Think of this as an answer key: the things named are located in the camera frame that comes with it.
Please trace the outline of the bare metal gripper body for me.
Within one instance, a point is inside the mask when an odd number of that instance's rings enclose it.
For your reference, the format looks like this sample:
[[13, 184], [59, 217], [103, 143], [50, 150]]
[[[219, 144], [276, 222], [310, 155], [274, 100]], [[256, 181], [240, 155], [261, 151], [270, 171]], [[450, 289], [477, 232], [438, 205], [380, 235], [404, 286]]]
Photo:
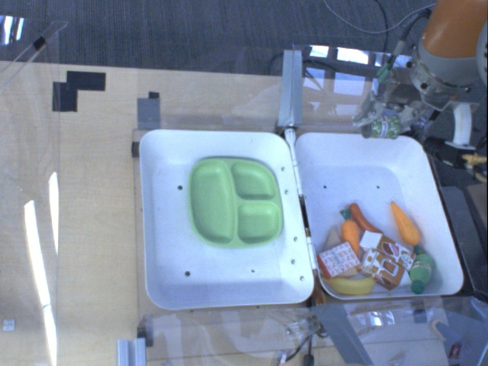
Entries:
[[431, 111], [443, 111], [476, 80], [475, 62], [408, 62], [397, 68], [385, 63], [380, 68], [380, 83], [384, 86], [380, 100], [388, 114], [398, 116], [404, 106], [410, 106], [418, 108], [422, 117]]

